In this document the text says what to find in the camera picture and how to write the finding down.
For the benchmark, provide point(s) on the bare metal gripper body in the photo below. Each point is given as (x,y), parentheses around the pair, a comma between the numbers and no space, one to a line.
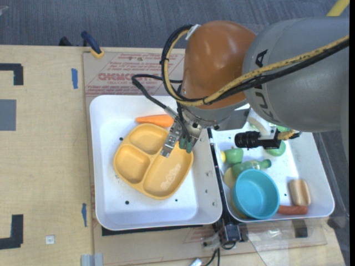
(191,126)

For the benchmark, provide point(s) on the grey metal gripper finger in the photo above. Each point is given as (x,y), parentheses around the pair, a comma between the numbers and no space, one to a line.
(168,145)

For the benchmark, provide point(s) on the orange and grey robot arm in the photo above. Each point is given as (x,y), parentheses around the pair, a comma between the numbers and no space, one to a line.
(291,93)

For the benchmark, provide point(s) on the orange carrot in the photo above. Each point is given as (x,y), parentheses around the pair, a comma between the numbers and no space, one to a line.
(155,120)

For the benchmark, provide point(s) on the yellow divided plate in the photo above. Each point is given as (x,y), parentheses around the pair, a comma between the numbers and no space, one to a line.
(133,162)

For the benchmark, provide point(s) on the green apple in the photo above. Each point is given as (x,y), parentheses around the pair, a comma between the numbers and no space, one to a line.
(234,155)

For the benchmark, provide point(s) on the pale yellow round slice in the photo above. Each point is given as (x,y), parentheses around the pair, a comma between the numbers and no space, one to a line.
(229,177)

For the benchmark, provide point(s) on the white plastic tray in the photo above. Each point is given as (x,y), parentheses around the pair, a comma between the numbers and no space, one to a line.
(310,165)
(155,212)

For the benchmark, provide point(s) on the green plastic bottle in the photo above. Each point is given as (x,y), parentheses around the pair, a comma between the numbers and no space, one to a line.
(249,166)

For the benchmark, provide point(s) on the brown cardboard board red print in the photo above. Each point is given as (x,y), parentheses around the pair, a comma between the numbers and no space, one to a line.
(133,76)

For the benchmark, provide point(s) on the green round toy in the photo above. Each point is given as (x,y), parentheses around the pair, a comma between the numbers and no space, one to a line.
(278,150)

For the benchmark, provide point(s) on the blue bowl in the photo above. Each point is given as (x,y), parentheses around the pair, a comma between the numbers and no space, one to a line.
(255,194)

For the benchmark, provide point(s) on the tan hot dog bun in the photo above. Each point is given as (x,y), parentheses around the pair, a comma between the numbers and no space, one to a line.
(299,193)

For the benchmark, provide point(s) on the orange sausage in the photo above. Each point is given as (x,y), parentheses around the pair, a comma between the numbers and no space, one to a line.
(294,210)

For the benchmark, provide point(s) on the black cylinder on white bracket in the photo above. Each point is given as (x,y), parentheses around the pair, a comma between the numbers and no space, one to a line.
(249,139)

